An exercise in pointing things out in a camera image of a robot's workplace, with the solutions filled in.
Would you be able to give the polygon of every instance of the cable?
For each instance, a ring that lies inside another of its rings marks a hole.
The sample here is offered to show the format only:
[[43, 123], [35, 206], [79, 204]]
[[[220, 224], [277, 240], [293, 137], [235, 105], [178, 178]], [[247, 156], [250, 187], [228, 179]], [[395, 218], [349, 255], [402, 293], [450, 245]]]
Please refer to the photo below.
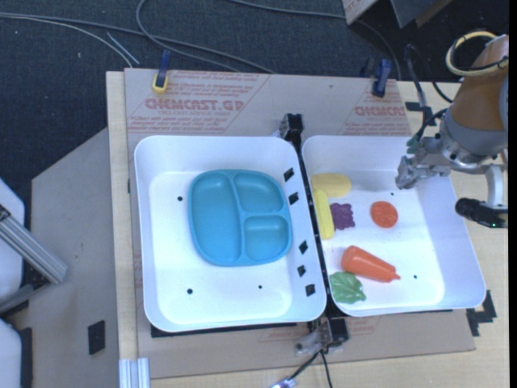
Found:
[[[91, 26], [91, 27], [100, 27], [100, 28], [107, 29], [107, 30], [112, 30], [112, 31], [124, 32], [124, 33], [133, 34], [133, 35], [137, 35], [137, 36], [145, 36], [147, 38], [150, 38], [155, 44], [159, 44], [162, 47], [163, 47], [163, 43], [162, 42], [177, 44], [177, 45], [181, 45], [181, 46], [188, 47], [188, 48], [191, 48], [191, 49], [204, 51], [206, 53], [212, 53], [212, 54], [215, 54], [215, 55], [218, 55], [218, 56], [226, 57], [228, 59], [232, 59], [232, 60], [238, 61], [238, 62], [240, 62], [242, 64], [252, 66], [252, 67], [256, 68], [257, 70], [261, 70], [262, 72], [266, 72], [266, 73], [269, 73], [269, 74], [274, 74], [275, 73], [273, 70], [270, 70], [270, 69], [268, 69], [268, 68], [266, 68], [264, 66], [258, 65], [256, 63], [251, 62], [251, 61], [247, 61], [246, 59], [243, 59], [243, 58], [240, 58], [240, 57], [236, 57], [236, 56], [230, 55], [228, 53], [223, 53], [223, 52], [211, 49], [211, 48], [205, 48], [205, 47], [199, 46], [197, 44], [190, 44], [190, 43], [187, 43], [187, 42], [184, 42], [184, 41], [181, 41], [181, 40], [174, 40], [174, 39], [169, 39], [169, 38], [165, 38], [165, 37], [162, 37], [162, 36], [151, 35], [143, 27], [143, 25], [141, 24], [141, 20], [140, 20], [141, 8], [148, 1], [149, 0], [141, 0], [139, 5], [138, 5], [138, 8], [137, 8], [137, 22], [140, 23], [140, 25], [139, 25], [139, 28], [141, 29], [140, 32], [132, 30], [132, 29], [128, 29], [128, 28], [125, 28], [125, 27], [112, 26], [112, 25], [109, 25], [109, 24], [89, 22], [89, 21], [85, 21], [85, 20], [66, 19], [66, 18], [54, 17], [54, 16], [26, 15], [26, 14], [6, 13], [6, 12], [0, 12], [0, 16], [2, 16], [2, 17], [9, 17], [9, 18], [42, 19], [42, 20], [49, 20], [49, 21], [59, 22], [59, 23], [75, 23], [75, 24], [81, 24], [81, 25], [86, 25], [86, 26]], [[316, 17], [322, 17], [322, 18], [341, 19], [341, 20], [346, 20], [347, 19], [346, 16], [344, 16], [344, 15], [334, 15], [334, 14], [331, 14], [331, 13], [319, 13], [319, 12], [312, 12], [312, 11], [295, 11], [295, 10], [282, 9], [282, 8], [277, 8], [277, 7], [262, 6], [262, 5], [251, 3], [251, 2], [244, 2], [242, 0], [224, 0], [224, 1], [232, 2], [232, 3], [235, 3], [235, 4], [241, 4], [243, 6], [250, 6], [250, 7], [254, 7], [254, 8], [258, 8], [258, 9], [263, 9], [263, 10], [268, 10], [268, 11], [273, 11], [273, 12], [279, 12], [279, 13], [285, 13], [285, 14], [291, 14], [291, 15], [307, 15], [307, 16], [316, 16]], [[356, 20], [356, 22], [358, 24], [361, 24], [364, 27], [368, 28], [372, 32], [374, 32], [382, 40], [383, 44], [386, 45], [386, 48], [389, 50], [391, 56], [393, 57], [393, 61], [394, 61], [395, 65], [396, 65], [396, 67], [397, 67], [397, 79], [401, 80], [401, 71], [400, 71], [400, 66], [398, 64], [398, 61], [397, 61], [397, 57], [395, 56], [394, 51], [389, 46], [388, 42], [384, 39], [384, 37], [375, 28], [367, 25], [366, 23], [360, 22], [358, 20]], [[199, 57], [199, 56], [196, 56], [196, 55], [191, 54], [191, 53], [181, 52], [181, 51], [179, 51], [179, 50], [177, 50], [175, 48], [171, 48], [169, 46], [167, 46], [167, 48], [169, 50], [172, 49], [176, 53], [182, 54], [182, 55], [190, 57], [190, 58], [194, 58], [196, 60], [200, 60], [200, 61], [203, 61], [203, 62], [211, 63], [213, 65], [218, 65], [218, 66], [223, 67], [223, 68], [228, 69], [228, 70], [232, 70], [232, 71], [236, 71], [236, 72], [239, 71], [239, 70], [236, 70], [235, 68], [233, 68], [231, 66], [222, 64], [222, 63], [220, 63], [218, 61], [212, 61], [210, 59], [207, 59], [207, 58], [204, 58], [204, 57]]]
[[110, 32], [106, 32], [106, 34], [107, 37], [113, 40], [113, 43], [116, 44], [120, 50], [122, 50], [122, 52], [131, 57], [131, 60], [134, 61], [137, 65], [140, 65], [140, 62], [122, 44], [120, 44], [120, 42], [115, 37], [113, 37]]
[[420, 103], [420, 108], [422, 110], [422, 120], [423, 120], [422, 124], [425, 124], [426, 116], [431, 114], [431, 108], [429, 108], [429, 106], [427, 105], [426, 94], [424, 93], [424, 91], [422, 90], [422, 87], [420, 86], [420, 81], [417, 78], [417, 74], [414, 72], [413, 62], [411, 61], [411, 56], [409, 54], [408, 49], [413, 49], [416, 51], [416, 48], [413, 45], [408, 44], [404, 48], [404, 57], [406, 58], [407, 68], [410, 72], [411, 79], [413, 80], [413, 83], [417, 89], [418, 102]]
[[445, 57], [445, 64], [447, 68], [454, 74], [458, 76], [481, 76], [483, 74], [489, 74], [496, 70], [504, 69], [508, 66], [510, 57], [503, 56], [500, 61], [496, 61], [494, 63], [490, 63], [485, 66], [480, 67], [469, 67], [469, 68], [460, 68], [454, 64], [454, 55], [456, 54], [456, 50], [465, 42], [474, 38], [488, 38], [490, 40], [495, 39], [497, 36], [494, 33], [486, 32], [482, 30], [476, 30], [470, 33], [463, 35], [462, 37], [456, 39], [452, 46], [447, 51], [447, 55]]
[[314, 355], [312, 355], [300, 368], [298, 368], [293, 375], [291, 375], [288, 379], [294, 379], [298, 375], [300, 375], [305, 369], [311, 365], [314, 360], [317, 358], [317, 356], [320, 354], [320, 351], [317, 351]]
[[357, 24], [360, 24], [361, 26], [366, 27], [367, 29], [369, 29], [370, 31], [375, 33], [377, 35], [377, 37], [379, 37], [380, 40], [382, 40], [382, 43], [385, 44], [386, 48], [388, 49], [389, 53], [391, 54], [393, 62], [395, 63], [395, 67], [397, 67], [397, 80], [401, 81], [402, 80], [401, 67], [398, 64], [397, 56], [395, 56], [395, 52], [391, 49], [391, 46], [389, 45], [388, 41], [374, 27], [370, 26], [369, 24], [366, 24], [365, 22], [363, 22], [361, 20], [356, 20], [355, 22]]
[[122, 57], [126, 63], [129, 65], [130, 68], [132, 68], [132, 64], [131, 62], [129, 61], [129, 59], [124, 56], [124, 54], [119, 50], [117, 49], [115, 46], [113, 46], [112, 44], [109, 44], [108, 42], [106, 42], [104, 39], [98, 37], [97, 35], [94, 35], [93, 33], [90, 33], [84, 29], [81, 29], [80, 27], [75, 27], [75, 26], [71, 26], [69, 24], [66, 24], [66, 23], [60, 23], [60, 22], [55, 22], [53, 20], [47, 20], [47, 19], [37, 19], [37, 18], [33, 18], [31, 16], [28, 16], [28, 17], [25, 17], [25, 16], [18, 16], [18, 15], [8, 15], [6, 13], [0, 13], [0, 17], [4, 17], [4, 18], [8, 18], [8, 19], [20, 19], [20, 20], [31, 20], [33, 22], [41, 22], [41, 23], [50, 23], [50, 24], [55, 24], [57, 26], [62, 26], [62, 27], [69, 27], [71, 29], [74, 29], [74, 30], [77, 30], [81, 33], [85, 33], [86, 35], [88, 36], [91, 36], [97, 40], [100, 40], [101, 42], [103, 42], [107, 47], [109, 47], [110, 49], [114, 50], [120, 57]]
[[[423, 66], [424, 68], [426, 69], [426, 72], [428, 74], [428, 77], [429, 79], [431, 79], [431, 76], [432, 76], [432, 72], [431, 72], [431, 67], [429, 66], [429, 62], [427, 62], [422, 54], [420, 53], [420, 51], [416, 48], [416, 46], [414, 46], [413, 44], [409, 43], [406, 45], [405, 49], [404, 49], [404, 57], [407, 61], [407, 64], [408, 64], [408, 69], [410, 70], [410, 75], [411, 75], [411, 78], [413, 79], [413, 82], [415, 82], [415, 86], [417, 87], [417, 91], [422, 91], [422, 88], [420, 87], [419, 83], [417, 83], [418, 79], [416, 77], [416, 73], [414, 72], [413, 70], [413, 62], [411, 61], [411, 56], [410, 56], [410, 50], [413, 51], [414, 53], [416, 53], [416, 55], [420, 58], [420, 61], [423, 63]], [[446, 96], [442, 90], [439, 88], [438, 86], [438, 83], [436, 83], [435, 81], [432, 82], [432, 85], [433, 87], [435, 88], [436, 92], [438, 92], [438, 95], [440, 95], [444, 100], [446, 100], [447, 102], [449, 103], [452, 103], [452, 99], [450, 99], [448, 96]]]
[[435, 119], [441, 119], [443, 114], [447, 111], [447, 109], [442, 109], [441, 111], [438, 111], [436, 112], [435, 114], [433, 114], [433, 116], [429, 117], [423, 124], [422, 126], [420, 127], [420, 129], [416, 132], [416, 134], [414, 135], [414, 137], [416, 137], [416, 139], [418, 141], [420, 141], [422, 139], [422, 136], [423, 136], [423, 133], [425, 131], [425, 129], [427, 128], [427, 126], [433, 122]]
[[326, 380], [329, 383], [329, 388], [332, 388], [332, 381], [330, 380], [330, 371], [329, 371], [329, 365], [326, 363], [325, 353], [323, 350], [320, 351], [323, 359], [323, 365], [325, 366], [325, 374], [326, 374]]

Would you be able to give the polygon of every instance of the black cable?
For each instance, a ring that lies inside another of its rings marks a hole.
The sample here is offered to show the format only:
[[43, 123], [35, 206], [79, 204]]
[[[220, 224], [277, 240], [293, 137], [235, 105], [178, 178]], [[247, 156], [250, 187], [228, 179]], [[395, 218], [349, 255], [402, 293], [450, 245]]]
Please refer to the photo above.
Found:
[[314, 355], [312, 355], [300, 368], [298, 368], [293, 375], [291, 375], [288, 379], [294, 379], [298, 375], [300, 375], [305, 369], [311, 365], [314, 360], [317, 358], [317, 356], [320, 354], [321, 351], [317, 351]]
[[317, 358], [318, 355], [322, 355], [323, 364], [325, 366], [325, 373], [326, 373], [326, 380], [329, 383], [329, 388], [332, 388], [332, 381], [330, 380], [330, 371], [329, 371], [329, 365], [327, 364], [326, 358], [325, 358], [325, 349], [321, 349], [317, 351], [314, 355], [312, 355], [300, 368], [298, 368], [293, 375], [291, 375], [288, 379], [294, 379], [298, 375], [300, 375], [303, 371], [307, 369], [309, 365], [311, 365], [314, 360]]
[[[415, 86], [417, 87], [417, 91], [418, 90], [422, 90], [422, 88], [419, 89], [420, 85], [416, 83], [416, 81], [418, 81], [417, 77], [416, 77], [416, 73], [414, 72], [414, 69], [413, 69], [413, 62], [411, 61], [411, 55], [410, 55], [410, 51], [413, 51], [417, 56], [418, 58], [420, 59], [420, 61], [422, 62], [423, 64], [423, 67], [425, 68], [426, 72], [427, 72], [427, 77], [431, 80], [432, 78], [432, 72], [431, 72], [431, 67], [429, 66], [429, 62], [427, 62], [422, 54], [420, 53], [420, 51], [417, 49], [416, 46], [414, 46], [413, 44], [409, 43], [406, 45], [405, 49], [404, 49], [404, 56], [406, 58], [406, 62], [408, 63], [408, 69], [409, 69], [409, 72], [410, 72], [410, 75], [411, 75], [411, 78], [413, 79], [413, 81], [415, 82]], [[445, 101], [449, 102], [449, 103], [452, 103], [452, 99], [450, 99], [448, 96], [446, 96], [442, 90], [439, 88], [438, 86], [438, 83], [436, 83], [436, 81], [432, 80], [432, 85], [433, 87], [435, 88], [436, 92], [438, 92], [438, 95], [440, 95]]]
[[332, 388], [332, 381], [330, 380], [330, 371], [329, 371], [329, 365], [326, 363], [325, 353], [323, 350], [320, 351], [323, 359], [323, 364], [325, 365], [325, 373], [326, 373], [326, 380], [329, 382], [329, 388]]
[[430, 118], [428, 118], [427, 120], [424, 121], [424, 123], [422, 124], [422, 126], [420, 127], [420, 129], [416, 132], [415, 136], [416, 136], [416, 139], [420, 141], [420, 139], [422, 139], [422, 136], [423, 136], [423, 133], [424, 131], [426, 130], [426, 127], [434, 122], [435, 119], [441, 119], [441, 117], [443, 116], [443, 114], [447, 111], [447, 109], [442, 109], [441, 111], [438, 111], [436, 112], [433, 116], [431, 116]]
[[[420, 103], [420, 108], [422, 109], [422, 126], [424, 126], [427, 117], [431, 114], [431, 108], [429, 108], [429, 106], [427, 105], [426, 95], [425, 95], [424, 91], [422, 90], [420, 81], [418, 80], [417, 74], [414, 71], [413, 61], [411, 60], [410, 51], [409, 51], [409, 49], [411, 49], [411, 48], [413, 48], [413, 46], [411, 44], [408, 44], [404, 48], [404, 58], [406, 59], [407, 69], [410, 72], [411, 79], [413, 80], [413, 83], [417, 89], [418, 102]], [[418, 138], [418, 140], [420, 140], [421, 136], [422, 135], [416, 134], [416, 137]]]
[[384, 45], [388, 49], [389, 53], [391, 54], [393, 62], [395, 62], [395, 67], [397, 68], [397, 80], [401, 81], [402, 80], [401, 67], [398, 64], [397, 56], [395, 55], [395, 52], [391, 49], [391, 46], [389, 45], [388, 41], [374, 27], [370, 26], [369, 24], [366, 24], [365, 22], [363, 22], [361, 20], [356, 20], [355, 23], [360, 24], [360, 25], [364, 26], [365, 28], [367, 28], [368, 30], [375, 33], [379, 37], [379, 39], [382, 41], [382, 43], [384, 43]]

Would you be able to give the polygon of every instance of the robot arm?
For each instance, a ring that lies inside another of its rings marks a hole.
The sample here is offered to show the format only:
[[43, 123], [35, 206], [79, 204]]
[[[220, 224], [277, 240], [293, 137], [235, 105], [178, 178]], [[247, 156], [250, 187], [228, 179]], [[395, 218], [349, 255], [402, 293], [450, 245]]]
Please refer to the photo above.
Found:
[[[454, 65], [455, 50], [468, 39], [488, 37], [473, 65], [462, 70]], [[508, 208], [502, 205], [503, 165], [487, 163], [508, 148], [508, 77], [509, 36], [472, 32], [462, 36], [449, 49], [446, 63], [454, 73], [464, 77], [454, 101], [440, 118], [439, 131], [424, 137], [427, 123], [408, 142], [395, 179], [399, 189], [413, 188], [422, 179], [447, 176], [451, 170], [483, 174], [488, 183], [486, 201], [462, 198], [456, 211], [471, 221], [489, 227], [508, 227]]]

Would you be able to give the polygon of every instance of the blue clamp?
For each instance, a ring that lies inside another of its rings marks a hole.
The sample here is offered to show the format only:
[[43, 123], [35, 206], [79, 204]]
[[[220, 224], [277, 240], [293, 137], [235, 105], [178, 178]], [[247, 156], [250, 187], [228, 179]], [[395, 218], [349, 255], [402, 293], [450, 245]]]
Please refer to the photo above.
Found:
[[163, 92], [165, 92], [165, 89], [167, 88], [167, 83], [169, 82], [169, 78], [167, 77], [167, 69], [169, 68], [170, 55], [170, 50], [166, 49], [163, 51], [160, 70], [158, 71], [158, 74], [154, 75], [153, 91], [155, 91], [158, 94], [162, 94]]
[[377, 80], [373, 83], [372, 93], [375, 96], [384, 98], [389, 72], [391, 72], [391, 61], [388, 59], [383, 59], [377, 66], [377, 72], [375, 75]]

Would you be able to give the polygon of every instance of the drain hole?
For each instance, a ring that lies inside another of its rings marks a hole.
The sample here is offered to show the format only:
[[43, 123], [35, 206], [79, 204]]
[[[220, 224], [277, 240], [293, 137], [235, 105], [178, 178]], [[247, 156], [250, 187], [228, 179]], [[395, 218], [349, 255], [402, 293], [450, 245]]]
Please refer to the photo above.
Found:
[[284, 172], [284, 181], [287, 181], [294, 175], [294, 170], [292, 168], [289, 168], [287, 171]]
[[307, 246], [307, 242], [304, 241], [300, 246], [298, 246], [298, 248], [300, 249], [300, 252], [303, 255], [307, 251], [309, 246]]
[[305, 293], [307, 296], [310, 296], [311, 294], [316, 292], [316, 286], [314, 285], [306, 285], [305, 286]]
[[296, 203], [298, 201], [298, 193], [297, 192], [294, 192], [293, 194], [291, 194], [289, 196], [289, 204], [290, 205], [293, 205], [294, 203]]

